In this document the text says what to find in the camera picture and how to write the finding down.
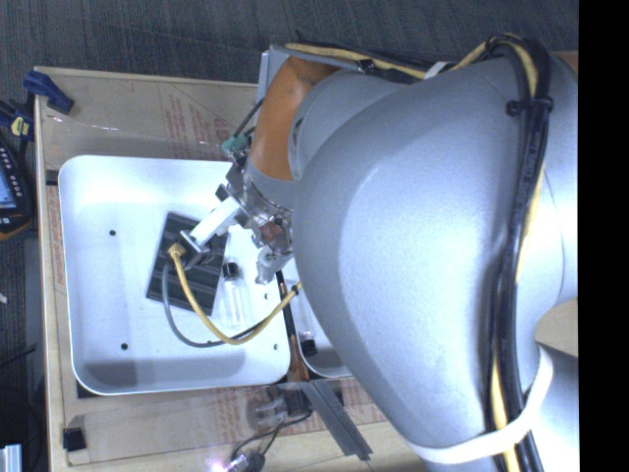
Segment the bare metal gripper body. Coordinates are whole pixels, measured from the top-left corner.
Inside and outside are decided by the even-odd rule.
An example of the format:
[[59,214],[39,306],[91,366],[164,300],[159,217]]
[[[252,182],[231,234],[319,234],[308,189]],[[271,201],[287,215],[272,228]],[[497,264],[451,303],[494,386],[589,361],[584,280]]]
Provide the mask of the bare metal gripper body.
[[242,210],[237,218],[253,231],[255,244],[276,255],[291,253],[294,182],[271,178],[252,163],[233,164],[226,179],[228,193]]

